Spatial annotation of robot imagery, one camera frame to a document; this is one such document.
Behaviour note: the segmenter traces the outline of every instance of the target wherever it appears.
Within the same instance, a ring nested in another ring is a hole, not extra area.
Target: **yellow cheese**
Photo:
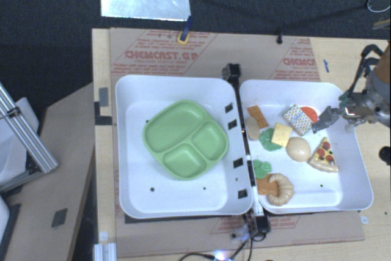
[[[293,131],[292,127],[286,126],[284,124],[276,123],[274,127],[273,136],[271,138],[271,142],[273,144],[286,147],[292,131]]]

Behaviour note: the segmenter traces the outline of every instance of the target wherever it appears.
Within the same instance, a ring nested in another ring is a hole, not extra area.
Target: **red tomato slice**
[[[307,117],[311,119],[313,123],[318,121],[318,115],[316,114],[315,110],[310,107],[301,107],[301,111],[303,111]]]

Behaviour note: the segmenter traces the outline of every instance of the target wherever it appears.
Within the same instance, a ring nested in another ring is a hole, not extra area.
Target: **white box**
[[[269,123],[287,124],[282,115],[293,105],[311,106],[318,114],[327,105],[337,108],[341,90],[330,83],[248,80],[240,88],[243,114],[247,107],[258,105]],[[302,136],[314,152],[322,138],[328,137],[338,173],[327,173],[311,167],[306,162],[291,159],[285,148],[274,152],[263,148],[259,141],[249,141],[251,158],[270,162],[273,173],[287,176],[294,186],[290,201],[277,207],[266,196],[259,195],[262,206],[275,214],[308,213],[321,211],[363,210],[373,201],[373,192],[354,132],[347,132],[347,121],[340,118],[329,128]]]
[[[240,215],[252,203],[243,134],[233,87],[216,78],[129,75],[115,89],[119,136],[120,203],[134,218]],[[228,152],[200,177],[172,177],[142,140],[147,120],[179,100],[203,106],[228,136]],[[226,112],[226,106],[232,106]],[[236,121],[236,127],[228,123]],[[239,160],[241,165],[234,167]]]

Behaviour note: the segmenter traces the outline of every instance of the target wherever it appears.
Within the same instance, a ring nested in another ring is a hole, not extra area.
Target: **green divided plate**
[[[180,100],[145,125],[144,144],[172,176],[192,180],[214,166],[228,150],[221,126],[198,103]]]

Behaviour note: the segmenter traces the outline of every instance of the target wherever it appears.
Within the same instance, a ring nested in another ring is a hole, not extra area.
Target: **cardboard sheet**
[[[111,29],[112,117],[115,84],[128,74],[220,77],[228,63],[240,63],[247,79],[319,81],[310,40],[274,36],[190,33],[187,45],[177,43],[177,31]],[[244,225],[242,216],[143,221],[126,218],[119,205],[117,129],[113,124],[115,220],[117,256],[175,254],[236,249],[231,234]],[[272,216],[272,231],[254,246],[288,246],[363,240],[356,211]]]

